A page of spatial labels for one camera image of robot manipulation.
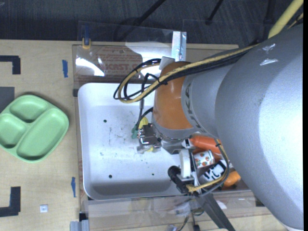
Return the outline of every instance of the divided plate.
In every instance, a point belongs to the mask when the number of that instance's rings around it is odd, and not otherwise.
[[[34,95],[15,99],[0,113],[0,147],[26,162],[46,158],[68,130],[67,116]]]

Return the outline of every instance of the white sink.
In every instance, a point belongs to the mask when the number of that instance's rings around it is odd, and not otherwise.
[[[180,195],[167,171],[180,165],[178,155],[161,151],[137,153],[138,139],[131,138],[139,103],[124,104],[113,99],[117,84],[89,83],[78,92],[83,183],[95,200],[126,197]],[[129,93],[140,85],[130,84]],[[154,93],[145,99],[153,106]]]

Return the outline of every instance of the black stand pole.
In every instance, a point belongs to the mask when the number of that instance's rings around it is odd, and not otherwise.
[[[210,193],[205,196],[197,197],[196,200],[220,229],[235,231],[229,219],[214,199],[213,194]]]
[[[221,4],[222,4],[223,1],[224,1],[224,0],[219,0],[219,1],[217,2],[215,8],[213,9],[213,11],[212,11],[212,13],[211,13],[211,15],[210,15],[210,16],[206,19],[206,21],[205,21],[205,24],[206,24],[206,25],[210,25],[210,24],[212,23],[212,20],[213,20],[213,18],[214,18],[214,16],[215,16],[217,10],[220,8],[220,6],[221,6]]]
[[[132,27],[126,31],[121,37],[117,38],[117,41],[122,41],[125,39],[135,28],[134,26],[140,26],[142,22],[145,21],[146,18],[148,18],[160,5],[162,5],[166,0],[157,0],[142,16],[136,18],[133,21]]]
[[[272,27],[272,24],[274,24],[273,14],[275,10],[275,4],[276,0],[269,0],[266,15],[263,20],[263,35],[261,36],[261,38],[255,39],[250,45],[258,44],[268,38],[270,28]]]

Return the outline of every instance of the cable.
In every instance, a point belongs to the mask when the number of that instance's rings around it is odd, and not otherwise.
[[[304,0],[293,0],[290,5],[287,7],[287,9],[283,12],[283,14],[280,16],[278,21],[275,23],[275,25],[272,27],[272,29],[269,31],[269,38],[277,35],[281,32],[281,30],[284,28],[285,25],[289,22],[289,20],[292,18],[292,16],[296,13],[296,11],[303,5]]]
[[[142,120],[142,111],[143,111],[143,106],[144,106],[144,100],[142,99],[142,100],[140,100],[140,111],[139,111],[139,116],[138,116],[138,121],[137,121],[137,123],[136,123],[136,126],[135,126],[135,130],[136,131],[138,131],[138,128],[139,128],[139,124],[140,124],[140,122],[141,122],[141,120]]]
[[[250,49],[252,49],[254,46],[249,46],[225,55],[220,55],[216,57],[207,58],[205,60],[195,62],[192,64],[188,64],[185,66],[178,67],[168,73],[166,73],[163,76],[160,76],[153,84],[148,86],[148,88],[142,92],[137,97],[131,99],[127,97],[122,97],[121,92],[123,87],[126,85],[126,83],[129,82],[130,78],[132,78],[136,73],[140,72],[140,69],[136,69],[135,71],[132,71],[130,74],[128,74],[124,80],[120,83],[118,88],[116,89],[117,92],[117,99],[119,99],[123,103],[133,103],[141,100],[142,98],[149,95],[152,91],[156,90],[159,86],[163,84],[167,84],[168,81],[179,78],[182,76],[186,76],[189,74],[195,74],[198,72],[203,72],[209,69],[213,69],[216,67],[220,67],[222,65],[225,65],[226,63],[230,62],[230,60],[237,61],[240,57],[242,57],[244,54],[246,54]]]
[[[139,124],[140,124],[140,122],[142,121],[142,119],[143,119],[147,114],[149,114],[150,112],[153,112],[153,107],[150,108],[150,109],[148,109],[146,112],[143,113],[143,115],[141,115],[141,116],[139,117],[139,119],[138,119],[138,121],[137,121],[137,123],[136,123],[136,125],[135,125],[136,130],[138,130]]]
[[[186,223],[187,223],[188,219],[189,219],[189,216],[185,217],[185,220],[184,220],[184,222],[183,222],[182,226],[181,226],[181,227],[179,227],[176,231],[181,231],[181,230],[184,228],[184,226],[186,225]]]
[[[196,210],[199,210],[199,209],[195,209],[192,211],[192,215],[195,216],[195,217],[199,217],[201,216],[203,213],[204,213],[204,210],[202,208],[200,208],[200,212],[197,212]]]
[[[193,214],[193,211],[192,211],[192,228],[193,228],[193,231],[200,231],[200,227],[199,225],[196,225],[196,220],[194,219],[194,214]]]
[[[296,19],[295,21],[288,27],[288,29],[294,27],[295,25],[299,24],[300,21],[304,18],[304,12],[302,12]]]
[[[219,177],[218,179],[216,180],[213,180],[211,182],[207,182],[205,184],[202,184],[200,186],[194,186],[192,184],[188,184],[186,185],[187,189],[189,192],[194,192],[194,191],[197,191],[199,189],[202,189],[202,188],[206,188],[206,187],[209,187],[209,186],[212,186],[216,183],[219,183],[217,185],[215,185],[214,187],[212,187],[210,190],[206,191],[205,193],[201,194],[200,196],[204,196],[206,194],[209,194],[211,193],[212,191],[214,191],[215,189],[217,189],[219,186],[221,186],[223,184],[223,182],[227,179],[228,175],[229,175],[229,170],[230,170],[230,166],[229,166],[229,159],[228,159],[228,156],[225,152],[225,149],[223,148],[223,146],[221,146],[221,144],[219,143],[219,141],[217,139],[215,139],[215,142],[217,143],[217,146],[218,148],[220,149],[221,151],[221,155],[223,156],[223,159],[226,161],[226,170],[224,171],[224,173],[222,174],[221,177]]]
[[[161,61],[161,59],[159,59],[159,58],[154,58],[154,59],[148,60],[148,61],[146,61],[146,62],[144,62],[144,63],[141,63],[141,64],[139,64],[137,67],[135,67],[135,68],[134,68],[128,75],[126,75],[126,77],[120,82],[120,85],[116,88],[116,90],[115,90],[115,92],[114,92],[113,98],[116,99],[116,100],[118,99],[118,98],[116,97],[116,93],[118,92],[119,87],[123,84],[123,82],[124,82],[125,79],[127,79],[126,83],[124,83],[124,96],[125,96],[126,98],[130,98],[130,97],[132,97],[132,96],[137,95],[138,93],[140,93],[141,90],[138,91],[138,92],[136,92],[136,93],[131,94],[130,96],[126,96],[126,95],[127,95],[127,94],[126,94],[126,91],[127,91],[127,86],[128,86],[129,80],[131,79],[131,77],[133,77],[135,74],[139,73],[141,70],[146,69],[146,68],[148,68],[148,67],[157,66],[157,65],[160,63],[160,61]]]

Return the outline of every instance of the wooden table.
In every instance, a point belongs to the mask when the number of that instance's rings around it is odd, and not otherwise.
[[[70,122],[58,147],[39,163],[23,162],[0,149],[0,207],[9,205],[11,187],[21,187],[21,211],[18,216],[1,217],[1,231],[68,231],[70,222],[78,220],[78,126],[76,98],[72,95],[74,44],[80,42],[0,40],[0,55],[21,58],[20,75],[12,75],[11,63],[0,62],[0,87],[15,87],[15,98],[24,94],[41,97],[63,110]],[[234,46],[188,44],[187,48],[188,61],[197,61]],[[64,77],[62,60],[68,63],[68,77]],[[72,177],[76,178],[76,197],[71,187]],[[48,205],[48,212],[40,213],[40,205]],[[237,230],[285,230],[272,215],[233,218],[231,223]],[[215,225],[208,221],[201,227],[203,230],[214,229]],[[162,228],[138,230],[164,230]],[[183,230],[192,229],[186,226]]]

